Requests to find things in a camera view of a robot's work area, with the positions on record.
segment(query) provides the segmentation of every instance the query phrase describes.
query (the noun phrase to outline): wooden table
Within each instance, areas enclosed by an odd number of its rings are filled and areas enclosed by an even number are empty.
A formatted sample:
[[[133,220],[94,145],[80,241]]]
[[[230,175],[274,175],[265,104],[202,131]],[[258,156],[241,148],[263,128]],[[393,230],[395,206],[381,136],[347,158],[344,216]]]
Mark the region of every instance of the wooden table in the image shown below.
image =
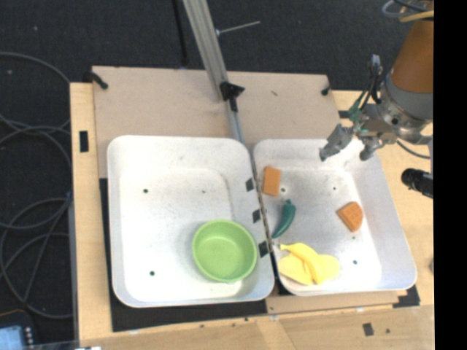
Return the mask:
[[[94,71],[107,81],[116,70],[95,68]],[[196,80],[185,84],[189,90],[201,94],[211,92],[208,85],[199,85],[199,72],[186,71],[182,75]],[[246,81],[251,78],[250,75],[233,73],[232,78]],[[255,76],[254,88],[270,88],[273,79],[275,88],[267,92],[272,100],[280,93],[285,100],[294,95],[299,95],[296,96],[298,99],[307,95],[311,98],[322,97],[318,93],[326,86],[327,79],[323,76],[275,74],[274,78],[265,75],[267,85],[262,85],[263,75]],[[135,97],[138,92],[142,92],[142,84],[149,82],[147,77],[138,79],[139,84],[128,83],[130,90],[127,93],[134,91]],[[313,92],[303,94],[300,85],[306,84]],[[164,84],[167,89],[172,86]],[[400,179],[405,168],[430,171],[430,162],[410,155],[397,145],[386,146],[378,151],[378,155],[417,266],[419,306],[393,307],[406,295],[405,291],[305,298],[280,297],[273,292],[267,299],[267,315],[113,332],[99,193],[102,167],[99,168],[98,145],[102,139],[98,139],[96,132],[96,115],[99,115],[99,111],[96,111],[96,107],[99,107],[96,106],[96,97],[103,97],[103,91],[87,83],[72,83],[70,91],[77,250],[77,329],[82,346],[103,346],[104,349],[179,349],[189,344],[190,349],[432,349],[434,279],[430,263],[433,259],[433,200],[407,190]],[[331,100],[337,115],[337,110],[347,110],[358,94],[353,91],[333,91],[326,98]],[[80,136],[84,131],[88,138],[88,149],[83,152]],[[426,147],[418,147],[416,150],[428,154]]]

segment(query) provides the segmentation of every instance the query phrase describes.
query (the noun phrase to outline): black cable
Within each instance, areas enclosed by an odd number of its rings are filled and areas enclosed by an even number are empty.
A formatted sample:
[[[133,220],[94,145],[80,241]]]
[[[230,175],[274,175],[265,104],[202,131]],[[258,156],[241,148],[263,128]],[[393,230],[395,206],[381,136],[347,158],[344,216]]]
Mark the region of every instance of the black cable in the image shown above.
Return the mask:
[[[39,65],[45,66],[46,68],[56,73],[67,85],[70,83],[70,80],[62,71],[60,71],[54,65],[51,65],[50,63],[45,62],[39,58],[35,58],[30,55],[23,55],[21,53],[16,53],[16,52],[1,52],[1,51],[0,51],[0,57],[15,58],[17,60],[25,60],[25,61],[38,63]]]
[[[376,104],[382,103],[381,98],[378,97],[378,87],[377,87],[377,84],[378,84],[378,83],[379,83],[379,77],[378,77],[378,79],[376,80],[376,84],[375,84],[375,86],[373,87],[373,91],[371,92],[371,98],[373,99],[373,101],[374,101]]]
[[[406,147],[404,144],[402,144],[399,140],[396,142],[398,146],[400,146],[402,149],[404,149],[406,152],[410,153],[411,155],[414,155],[415,157],[418,158],[423,158],[424,160],[430,160],[431,157],[429,155],[421,155],[420,153],[414,152],[410,148]]]
[[[363,108],[366,106],[366,104],[368,103],[368,100],[370,99],[370,96],[373,94],[374,91],[376,91],[376,87],[377,87],[377,83],[378,83],[378,74],[375,73],[375,75],[373,76],[373,78],[371,79],[370,83],[369,83],[369,86],[367,87],[366,90],[364,90],[362,92],[362,94],[360,95],[360,99],[363,97],[363,95],[366,93],[366,97],[365,97],[365,100],[363,101],[363,103],[361,104],[360,106],[360,110],[363,110]]]
[[[401,5],[402,7],[415,10],[416,12],[427,12],[428,11],[426,8],[421,7],[420,5],[411,4],[407,1],[403,1],[403,0],[393,0],[393,1],[395,1],[397,4]]]
[[[46,249],[46,247],[47,247],[47,245],[49,243],[50,238],[54,234],[54,231],[55,231],[55,228],[58,225],[58,222],[61,220],[61,217],[66,213],[66,210],[69,208],[69,206],[71,204],[71,201],[72,201],[71,198],[54,198],[54,199],[48,199],[48,200],[43,200],[43,201],[37,201],[36,203],[26,207],[25,209],[23,209],[22,211],[17,213],[15,215],[15,217],[12,219],[12,221],[10,222],[9,229],[17,229],[14,226],[16,221],[18,219],[20,219],[24,214],[30,212],[30,210],[32,210],[34,208],[37,208],[37,207],[43,205],[46,202],[56,202],[56,201],[63,201],[63,205],[60,207],[60,210],[55,214],[55,219],[53,220],[52,227],[48,230],[47,233],[45,233],[43,235],[40,235],[40,236],[37,236],[36,238],[33,238],[32,240],[30,240],[27,244],[24,244],[21,248],[19,248],[19,250],[16,251],[16,253],[13,254],[13,256],[11,256],[11,258],[9,259],[9,261],[7,263],[5,263],[5,261],[4,261],[3,252],[4,252],[4,243],[5,243],[5,240],[7,238],[8,233],[9,233],[9,230],[4,231],[4,233],[3,233],[2,237],[1,237],[1,240],[0,240],[0,272],[1,272],[0,279],[3,277],[5,282],[7,283],[7,286],[9,287],[10,292],[27,309],[34,312],[35,314],[46,317],[48,319],[68,319],[68,318],[72,317],[72,314],[63,314],[63,315],[49,314],[49,313],[44,312],[43,310],[35,308],[34,306],[32,306],[27,301],[28,301],[28,298],[29,298],[29,294],[31,292],[32,284],[34,283],[34,280],[36,279],[37,271],[39,270],[40,262],[42,261],[42,257],[44,255],[45,249]],[[33,270],[32,274],[30,276],[30,280],[29,280],[28,288],[26,290],[26,294],[24,295],[24,297],[22,297],[21,294],[18,292],[18,290],[15,288],[15,286],[12,283],[11,279],[9,278],[7,269],[8,269],[8,267],[11,266],[11,264],[13,264],[13,262],[18,258],[18,256],[25,249],[27,249],[27,247],[29,247],[30,245],[34,244],[35,242],[39,241],[42,238],[45,238],[45,241],[42,244],[42,248],[41,248],[41,251],[39,253],[39,257],[36,259],[36,264],[34,266],[34,270]]]
[[[53,71],[55,74],[57,74],[69,86],[70,81],[68,77],[62,71],[60,71],[53,65],[50,65],[49,63],[46,63],[38,58],[34,58],[28,55],[22,55],[22,54],[14,53],[14,52],[0,52],[0,58],[2,57],[31,61],[33,63],[37,63],[41,66],[44,66],[47,69]],[[62,123],[59,126],[29,125],[24,122],[10,120],[6,118],[4,115],[0,114],[0,123],[3,123],[10,130],[12,130],[7,135],[0,138],[0,145],[18,136],[33,136],[38,139],[46,139],[47,141],[51,142],[55,148],[58,149],[60,154],[65,159],[68,169],[70,170],[70,179],[71,179],[71,167],[72,167],[71,158],[69,157],[69,154],[67,153],[65,148],[62,146],[62,144],[60,144],[60,142],[54,136],[52,136],[54,133],[59,133],[65,136],[69,136],[70,132],[66,129],[69,126],[69,119],[65,123]],[[60,236],[60,237],[67,236],[65,233],[56,233],[55,229],[57,228],[59,222],[62,220],[64,214],[66,213],[66,211],[68,210],[72,202],[71,186],[72,184],[70,183],[70,189],[68,191],[68,194],[63,198],[48,198],[45,200],[37,201],[36,203],[32,203],[31,205],[25,207],[23,210],[19,211],[12,218],[10,222],[0,221],[0,230],[2,229],[4,230],[3,235],[1,236],[1,240],[0,240],[0,279],[5,280],[9,290],[25,306],[25,308],[27,308],[30,312],[34,314],[43,316],[48,319],[70,319],[72,318],[72,314],[50,314],[37,307],[34,307],[33,305],[29,303],[29,296],[31,295],[31,290],[36,280],[37,271],[39,270],[39,266],[41,265],[42,258],[44,257],[44,254],[50,242],[50,239],[52,237],[57,237],[57,236]],[[60,206],[52,215],[50,215],[46,219],[37,221],[32,224],[27,224],[27,225],[17,224],[18,220],[21,219],[21,217],[23,217],[26,213],[29,213],[31,210],[39,208],[41,206],[50,205],[51,203],[60,203]],[[9,260],[5,262],[4,245],[5,245],[5,240],[7,236],[9,235],[9,233],[13,231],[15,232],[20,231],[21,233],[24,233],[26,231],[26,235],[27,235],[27,231],[36,230],[38,228],[45,227],[47,224],[51,224],[51,226],[45,231],[45,233],[31,239],[30,241],[22,245],[21,248],[19,248],[19,250],[17,250],[16,253],[14,253],[13,256],[11,256],[11,258],[9,258]],[[24,252],[32,244],[35,244],[39,241],[42,241],[42,245],[39,250],[39,254],[37,256],[36,262],[34,263],[32,274],[29,276],[29,282],[26,287],[26,292],[24,295],[21,295],[18,292],[18,290],[15,288],[14,284],[11,282],[11,279],[9,278],[7,270],[22,252]]]

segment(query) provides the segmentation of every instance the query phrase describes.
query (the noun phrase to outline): metal rod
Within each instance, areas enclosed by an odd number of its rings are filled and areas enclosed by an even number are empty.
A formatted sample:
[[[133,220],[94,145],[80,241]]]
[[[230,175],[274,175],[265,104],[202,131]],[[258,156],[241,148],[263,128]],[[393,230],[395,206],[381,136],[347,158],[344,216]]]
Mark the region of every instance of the metal rod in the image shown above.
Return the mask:
[[[198,45],[201,59],[203,60],[204,68],[207,70],[211,85],[217,97],[223,100],[220,85],[223,82],[228,82],[227,70],[225,69],[224,59],[220,51],[215,27],[212,24],[207,1],[183,0],[183,4],[185,5],[196,44]],[[233,138],[244,144],[238,112],[232,111],[228,102],[226,102],[225,105]]]
[[[171,0],[171,2],[172,2],[172,8],[174,10],[174,15],[175,15],[175,23],[177,24],[177,33],[178,33],[178,39],[180,42],[180,49],[182,51],[182,66],[187,66],[188,65],[188,52],[187,52],[187,47],[185,43],[185,37],[183,35],[182,21],[180,20],[180,11],[178,9],[177,0]]]
[[[250,26],[259,25],[260,23],[261,23],[261,21],[257,20],[257,21],[255,21],[255,22],[245,23],[244,25],[235,26],[235,27],[230,27],[230,28],[226,28],[226,29],[224,29],[224,30],[216,30],[216,34],[217,34],[217,36],[219,36],[219,35],[221,35],[221,34],[225,34],[226,32],[232,32],[232,31],[241,30],[242,28],[246,28],[246,27],[250,27]]]

